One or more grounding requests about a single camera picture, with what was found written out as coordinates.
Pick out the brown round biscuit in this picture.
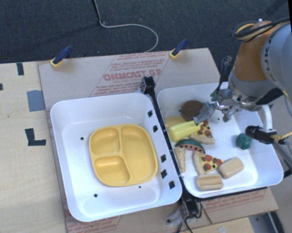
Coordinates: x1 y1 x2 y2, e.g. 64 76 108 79
179 98 206 123

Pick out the green broccoli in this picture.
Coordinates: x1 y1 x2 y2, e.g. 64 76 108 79
234 131 254 151

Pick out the beige bread loaf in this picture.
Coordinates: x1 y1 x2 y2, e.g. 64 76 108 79
216 156 246 180

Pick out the black block with thin wires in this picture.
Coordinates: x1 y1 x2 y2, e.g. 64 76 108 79
138 75 157 95
181 196 202 219

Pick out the yellow divided plate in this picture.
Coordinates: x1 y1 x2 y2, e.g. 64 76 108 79
86 120 161 191

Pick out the black cylinder on white bracket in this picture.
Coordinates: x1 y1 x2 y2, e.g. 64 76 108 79
242 103 280 147

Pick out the white plastic tray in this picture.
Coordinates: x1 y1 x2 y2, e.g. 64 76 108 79
48 87 186 226
156 75 286 203

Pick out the red and green watermelon slice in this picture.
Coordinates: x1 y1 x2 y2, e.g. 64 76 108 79
173 136 207 158

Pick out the beige hot dog bun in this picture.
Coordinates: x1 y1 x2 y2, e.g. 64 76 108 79
194 172 224 193

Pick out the beige waffle cone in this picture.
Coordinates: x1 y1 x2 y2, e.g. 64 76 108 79
172 146 189 174

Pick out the brown cardboard board, red print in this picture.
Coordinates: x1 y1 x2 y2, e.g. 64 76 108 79
37 35 282 233

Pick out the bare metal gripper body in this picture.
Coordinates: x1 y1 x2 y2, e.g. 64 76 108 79
212 84 263 115

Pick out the pizza slice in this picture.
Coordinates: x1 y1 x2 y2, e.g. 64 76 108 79
187 119 216 148
191 147 227 176

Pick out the thin black rod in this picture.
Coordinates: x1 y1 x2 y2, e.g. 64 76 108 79
146 82 198 217

